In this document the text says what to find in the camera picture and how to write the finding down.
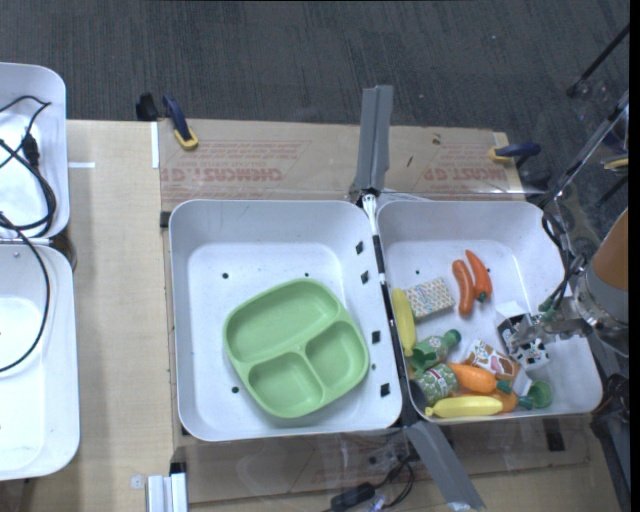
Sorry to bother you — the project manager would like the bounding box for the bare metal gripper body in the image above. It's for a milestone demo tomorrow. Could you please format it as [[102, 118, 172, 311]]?
[[540, 288, 629, 357]]

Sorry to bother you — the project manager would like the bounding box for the black and white cow-print carton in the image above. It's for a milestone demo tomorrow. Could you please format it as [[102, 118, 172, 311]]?
[[495, 301, 552, 372]]

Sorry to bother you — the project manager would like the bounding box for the brown and white carton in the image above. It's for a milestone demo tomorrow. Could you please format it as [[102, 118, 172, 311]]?
[[463, 338, 522, 382]]

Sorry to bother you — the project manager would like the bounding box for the green round toy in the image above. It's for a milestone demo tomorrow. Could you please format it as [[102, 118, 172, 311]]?
[[528, 379, 554, 410]]

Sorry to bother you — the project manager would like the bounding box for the orange carrot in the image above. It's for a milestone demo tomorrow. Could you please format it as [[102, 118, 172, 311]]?
[[445, 362, 514, 396], [492, 389, 535, 414], [464, 249, 494, 304]]

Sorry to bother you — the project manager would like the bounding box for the orange sausage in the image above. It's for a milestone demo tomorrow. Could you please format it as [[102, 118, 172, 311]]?
[[451, 258, 476, 317]]

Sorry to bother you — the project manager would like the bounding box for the yellow banana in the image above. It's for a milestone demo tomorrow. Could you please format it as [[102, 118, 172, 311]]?
[[391, 287, 418, 358], [424, 395, 505, 419]]

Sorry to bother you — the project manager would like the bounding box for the white plastic tray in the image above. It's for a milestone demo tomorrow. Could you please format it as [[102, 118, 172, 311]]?
[[0, 61, 70, 242], [168, 198, 405, 443], [374, 199, 605, 426], [0, 243, 82, 482]]

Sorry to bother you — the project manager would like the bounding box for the green bottle with red label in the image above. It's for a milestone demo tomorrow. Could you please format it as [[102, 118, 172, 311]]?
[[413, 363, 461, 407]]

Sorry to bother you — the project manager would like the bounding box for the white carton with colourful print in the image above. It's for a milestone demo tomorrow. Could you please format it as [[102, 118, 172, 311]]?
[[402, 277, 457, 321]]

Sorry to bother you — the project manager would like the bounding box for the green divided plate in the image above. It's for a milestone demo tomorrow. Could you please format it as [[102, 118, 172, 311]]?
[[222, 277, 371, 420]]

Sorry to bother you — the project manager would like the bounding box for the brown cardboard board red print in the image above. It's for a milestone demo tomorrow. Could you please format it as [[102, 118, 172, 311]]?
[[158, 118, 592, 504]]

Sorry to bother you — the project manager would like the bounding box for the black cable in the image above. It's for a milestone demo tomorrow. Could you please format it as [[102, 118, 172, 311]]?
[[0, 95, 59, 374]]

